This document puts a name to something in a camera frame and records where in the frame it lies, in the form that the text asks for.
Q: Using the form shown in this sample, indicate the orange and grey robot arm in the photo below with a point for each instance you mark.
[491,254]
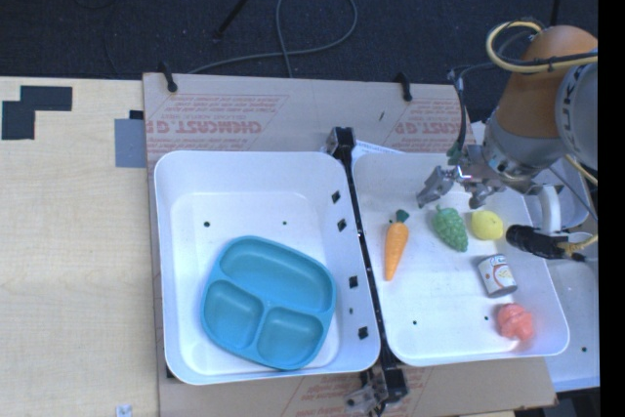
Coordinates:
[532,88]

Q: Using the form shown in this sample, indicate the green grapes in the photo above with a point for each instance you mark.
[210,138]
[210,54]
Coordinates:
[451,229]

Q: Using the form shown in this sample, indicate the orange carrot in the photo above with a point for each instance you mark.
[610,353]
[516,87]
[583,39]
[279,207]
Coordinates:
[395,244]

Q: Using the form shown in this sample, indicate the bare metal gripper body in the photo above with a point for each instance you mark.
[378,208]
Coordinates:
[488,168]

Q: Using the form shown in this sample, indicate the white paper slip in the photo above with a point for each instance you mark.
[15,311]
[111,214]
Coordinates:
[378,147]

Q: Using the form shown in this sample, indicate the small white can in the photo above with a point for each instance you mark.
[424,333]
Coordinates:
[498,276]

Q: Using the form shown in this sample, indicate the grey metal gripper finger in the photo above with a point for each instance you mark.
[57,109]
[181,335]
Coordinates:
[437,185]
[481,196]

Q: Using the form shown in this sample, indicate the blue divided plate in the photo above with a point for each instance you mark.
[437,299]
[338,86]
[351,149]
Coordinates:
[273,268]

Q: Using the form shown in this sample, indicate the black cylinder on white bracket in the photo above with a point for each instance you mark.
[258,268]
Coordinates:
[532,241]

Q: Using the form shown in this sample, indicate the brown cardboard board, red print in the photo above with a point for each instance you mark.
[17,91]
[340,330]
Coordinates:
[303,122]

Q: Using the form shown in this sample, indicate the yellow lemon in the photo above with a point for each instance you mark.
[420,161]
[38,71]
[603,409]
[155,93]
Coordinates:
[487,225]

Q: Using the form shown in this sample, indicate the thin black rod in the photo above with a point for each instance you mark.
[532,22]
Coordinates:
[362,237]

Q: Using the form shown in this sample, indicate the white plastic tray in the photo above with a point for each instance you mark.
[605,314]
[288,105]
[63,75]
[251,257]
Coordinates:
[439,303]
[254,180]

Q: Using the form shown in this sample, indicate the orange lumpy toy food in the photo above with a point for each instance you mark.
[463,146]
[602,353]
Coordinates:
[515,321]

